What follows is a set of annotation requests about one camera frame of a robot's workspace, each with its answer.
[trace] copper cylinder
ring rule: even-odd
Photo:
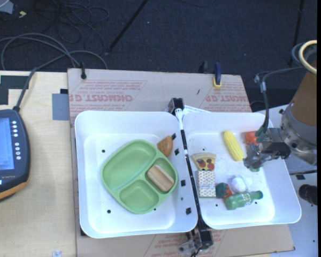
[[[317,67],[317,60],[312,63]],[[293,116],[307,125],[317,125],[317,76],[307,71],[290,102]]]

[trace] green divided plate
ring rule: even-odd
[[[146,176],[157,164],[173,179],[168,192],[161,191]],[[127,210],[144,214],[159,206],[178,182],[175,167],[161,151],[145,140],[133,140],[113,153],[101,167],[101,181],[112,196]]]

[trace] table surface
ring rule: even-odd
[[[0,71],[17,74],[29,72]],[[52,94],[61,88],[68,88],[67,73],[37,72],[23,98],[32,172],[23,190],[0,202],[0,256],[77,255],[70,122],[52,118]],[[0,110],[12,109],[20,92],[10,89],[9,105]]]

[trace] white tray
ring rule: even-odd
[[[217,154],[216,184],[229,183],[234,176],[244,175],[252,178],[252,190],[261,190],[264,194],[257,204],[236,210],[227,210],[221,199],[199,198],[202,218],[213,229],[295,223],[301,217],[301,207],[283,160],[266,162],[259,172],[251,172],[242,161],[234,161],[224,145],[222,133],[231,130],[246,153],[243,133],[257,130],[263,120],[262,114],[241,112],[191,112],[184,116],[189,155]],[[102,184],[103,162],[127,142],[143,139],[156,145],[174,133],[173,149],[178,149],[178,154],[173,151],[169,160],[179,175],[177,187],[156,210],[146,214],[129,212]],[[85,111],[75,120],[75,136],[80,224],[88,236],[108,238],[187,232],[196,226],[196,204],[175,116],[168,112]],[[194,161],[190,162],[196,176],[197,168]]]
[[[174,133],[177,137],[173,140],[173,149],[178,149],[179,153],[172,152],[168,158],[178,173],[177,187],[156,210],[146,214],[131,213],[102,184],[100,169],[103,162],[132,140],[142,139],[157,145]],[[88,236],[108,238],[176,233],[195,227],[194,193],[178,121],[173,115],[166,112],[85,111],[75,120],[75,137],[80,224]]]
[[[291,182],[285,162],[279,158],[267,161],[259,172],[251,172],[243,161],[233,160],[224,143],[223,133],[230,130],[246,155],[244,133],[258,130],[264,122],[259,113],[190,113],[184,117],[188,152],[211,152],[215,160],[215,181],[231,185],[237,175],[251,178],[249,190],[262,191],[264,196],[251,205],[227,210],[223,199],[199,198],[202,218],[213,229],[231,229],[244,226],[288,224],[301,218],[301,207]],[[190,161],[194,177],[197,167]]]

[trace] dark carpet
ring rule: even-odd
[[[65,72],[73,65],[60,49],[89,69],[196,73],[206,62],[212,73],[219,63],[242,77],[257,111],[254,76],[296,67],[294,44],[317,39],[317,0],[148,0],[105,55],[143,1],[11,0],[12,13],[0,11],[0,70]],[[304,74],[269,78],[270,107],[289,103]]]

